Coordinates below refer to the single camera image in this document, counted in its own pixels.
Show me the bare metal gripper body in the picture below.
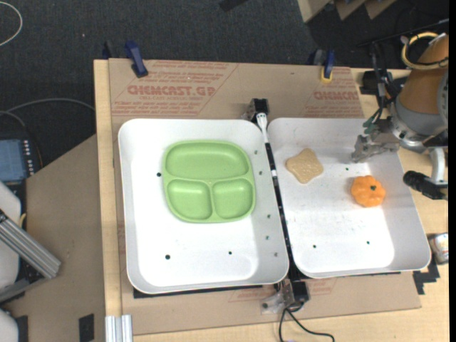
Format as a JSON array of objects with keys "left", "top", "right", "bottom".
[{"left": 370, "top": 118, "right": 430, "bottom": 155}]

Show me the orange pumpkin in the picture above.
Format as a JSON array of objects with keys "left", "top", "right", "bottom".
[{"left": 350, "top": 175, "right": 387, "bottom": 209}]

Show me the beige bread slice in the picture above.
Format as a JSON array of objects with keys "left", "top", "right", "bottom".
[{"left": 284, "top": 147, "right": 325, "bottom": 185}]

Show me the white plastic tray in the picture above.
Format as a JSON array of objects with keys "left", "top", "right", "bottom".
[
  {"left": 266, "top": 117, "right": 432, "bottom": 280},
  {"left": 117, "top": 118, "right": 290, "bottom": 294}
]

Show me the thin black and white rod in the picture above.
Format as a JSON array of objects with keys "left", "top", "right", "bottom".
[{"left": 255, "top": 113, "right": 297, "bottom": 281}]

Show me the small silver can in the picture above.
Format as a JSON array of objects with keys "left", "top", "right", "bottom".
[{"left": 427, "top": 232, "right": 450, "bottom": 265}]

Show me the brown cardboard board red print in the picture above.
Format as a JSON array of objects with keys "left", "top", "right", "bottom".
[{"left": 108, "top": 58, "right": 423, "bottom": 336}]

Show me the green divided plate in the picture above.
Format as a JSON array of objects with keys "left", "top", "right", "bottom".
[{"left": 162, "top": 140, "right": 257, "bottom": 224}]

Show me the black cylinder on white bracket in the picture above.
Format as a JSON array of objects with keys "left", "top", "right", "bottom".
[{"left": 403, "top": 147, "right": 449, "bottom": 201}]

